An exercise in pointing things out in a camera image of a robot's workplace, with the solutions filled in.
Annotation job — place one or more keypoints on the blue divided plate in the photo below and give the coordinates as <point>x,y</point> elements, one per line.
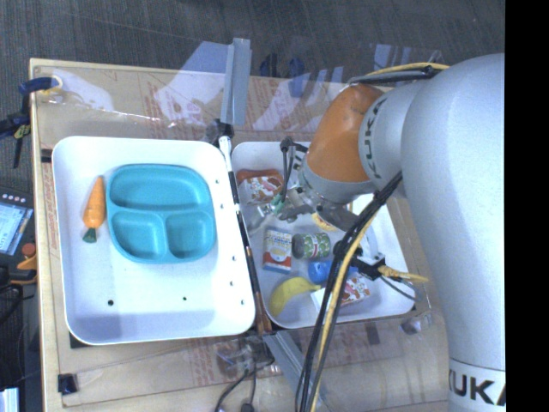
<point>161,213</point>

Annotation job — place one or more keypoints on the green can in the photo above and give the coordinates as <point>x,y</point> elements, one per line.
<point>313,245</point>

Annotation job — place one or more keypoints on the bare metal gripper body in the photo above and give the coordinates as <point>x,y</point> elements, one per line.
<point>336,216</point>

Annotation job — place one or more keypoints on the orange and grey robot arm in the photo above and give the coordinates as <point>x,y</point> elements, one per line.
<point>450,178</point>

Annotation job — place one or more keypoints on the orange carrot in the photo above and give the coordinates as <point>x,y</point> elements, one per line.
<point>95,206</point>

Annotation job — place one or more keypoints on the red and white packet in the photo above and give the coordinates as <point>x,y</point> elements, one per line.
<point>258,186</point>

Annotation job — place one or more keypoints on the red white blue carton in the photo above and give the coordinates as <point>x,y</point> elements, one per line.
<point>277,250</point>

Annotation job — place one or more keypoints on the white packet with red print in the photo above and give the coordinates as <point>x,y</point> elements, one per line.
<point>357,291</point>

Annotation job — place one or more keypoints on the yellow round toy food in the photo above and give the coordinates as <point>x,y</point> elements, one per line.
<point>321,222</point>

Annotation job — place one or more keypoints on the blue rounded toy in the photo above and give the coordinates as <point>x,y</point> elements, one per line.
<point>318,271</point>

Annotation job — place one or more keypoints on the white plastic tray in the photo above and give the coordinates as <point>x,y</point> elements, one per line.
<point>146,298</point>
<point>296,311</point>

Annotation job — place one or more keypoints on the yellow banana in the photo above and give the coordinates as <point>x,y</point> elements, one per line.
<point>285,293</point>

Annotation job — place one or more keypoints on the thin black and white rod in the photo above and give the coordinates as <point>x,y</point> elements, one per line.
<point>241,225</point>

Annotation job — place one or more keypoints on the brown cardboard board red print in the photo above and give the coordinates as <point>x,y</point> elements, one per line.
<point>128,371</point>

